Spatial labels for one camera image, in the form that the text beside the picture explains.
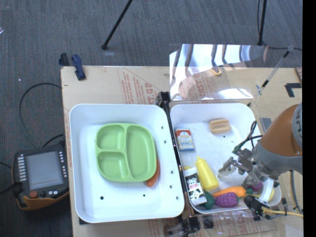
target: gray carpet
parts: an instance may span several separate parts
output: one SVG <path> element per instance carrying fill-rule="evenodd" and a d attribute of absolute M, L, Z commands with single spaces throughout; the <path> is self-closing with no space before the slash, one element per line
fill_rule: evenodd
<path fill-rule="evenodd" d="M 128 0 L 0 0 L 0 161 L 34 148 L 19 120 L 31 86 L 60 85 L 59 58 L 83 65 L 169 66 L 169 44 L 251 44 L 259 41 L 264 0 L 133 0 L 108 49 L 102 44 Z M 302 66 L 303 0 L 267 0 L 263 43 L 294 46 L 283 66 Z M 64 132 L 61 91 L 33 88 L 21 116 L 36 145 Z M 12 183 L 0 164 L 0 190 Z M 70 237 L 69 198 L 33 212 L 18 208 L 12 190 L 0 194 L 0 236 Z"/>

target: yellow bottle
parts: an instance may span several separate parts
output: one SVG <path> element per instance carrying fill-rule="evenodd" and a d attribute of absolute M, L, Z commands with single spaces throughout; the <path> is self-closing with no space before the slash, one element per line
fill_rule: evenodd
<path fill-rule="evenodd" d="M 205 159 L 197 156 L 196 161 L 198 177 L 205 191 L 211 191 L 219 186 L 219 182 Z"/>

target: carrot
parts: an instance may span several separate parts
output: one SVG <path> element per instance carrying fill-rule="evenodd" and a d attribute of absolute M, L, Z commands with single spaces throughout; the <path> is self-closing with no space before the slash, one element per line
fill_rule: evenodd
<path fill-rule="evenodd" d="M 158 177 L 159 177 L 159 173 L 160 173 L 160 164 L 159 164 L 159 160 L 158 160 L 158 158 L 157 158 L 156 172 L 154 173 L 154 175 L 153 175 L 150 179 L 148 179 L 148 180 L 146 181 L 146 185 L 147 185 L 148 187 L 151 187 L 152 185 L 155 184 L 156 180 L 157 180 Z"/>
<path fill-rule="evenodd" d="M 243 186 L 232 186 L 232 187 L 229 187 L 229 188 L 226 188 L 226 189 L 223 189 L 221 191 L 218 191 L 218 192 L 215 192 L 213 193 L 213 197 L 218 197 L 222 194 L 226 194 L 228 192 L 234 192 L 237 197 L 243 197 L 246 195 L 246 189 L 243 187 Z"/>

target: green plate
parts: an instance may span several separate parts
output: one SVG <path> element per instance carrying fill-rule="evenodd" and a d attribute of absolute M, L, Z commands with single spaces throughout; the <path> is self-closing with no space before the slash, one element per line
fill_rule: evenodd
<path fill-rule="evenodd" d="M 157 167 L 152 134 L 146 127 L 134 123 L 102 126 L 96 134 L 95 154 L 99 172 L 112 181 L 146 181 Z"/>

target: white object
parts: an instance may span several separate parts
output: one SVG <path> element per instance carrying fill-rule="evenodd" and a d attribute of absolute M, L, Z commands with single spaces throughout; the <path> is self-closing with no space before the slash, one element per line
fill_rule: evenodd
<path fill-rule="evenodd" d="M 223 164 L 229 157 L 237 158 L 232 151 L 236 145 L 248 136 L 251 125 L 255 121 L 252 110 L 241 103 L 177 104 L 171 108 L 170 117 L 173 129 L 190 129 L 195 145 L 196 153 L 179 153 L 181 165 L 195 167 L 197 160 L 196 155 L 198 155 L 207 161 L 215 175 L 217 175 L 218 170 L 223 167 Z M 227 119 L 232 129 L 225 133 L 213 134 L 209 129 L 209 123 L 214 119 Z M 256 135 L 260 135 L 258 126 L 256 126 L 253 133 L 253 136 Z M 244 148 L 251 150 L 251 142 L 246 142 L 242 149 Z M 210 193 L 212 194 L 231 186 L 241 185 L 245 178 L 246 174 L 240 175 L 238 171 L 235 171 L 228 176 L 222 176 L 218 178 L 219 187 L 211 190 Z M 269 204 L 278 203 L 280 197 L 280 188 L 276 187 L 275 195 Z M 202 205 L 192 205 L 192 207 L 202 214 L 243 210 L 248 208 L 243 199 L 239 200 L 238 206 L 232 208 L 213 206 L 208 210 Z"/>
<path fill-rule="evenodd" d="M 95 136 L 114 122 L 136 123 L 151 132 L 160 162 L 152 187 L 106 180 L 97 169 Z M 79 104 L 70 111 L 75 206 L 89 223 L 176 217 L 184 209 L 178 165 L 167 116 L 156 105 Z"/>

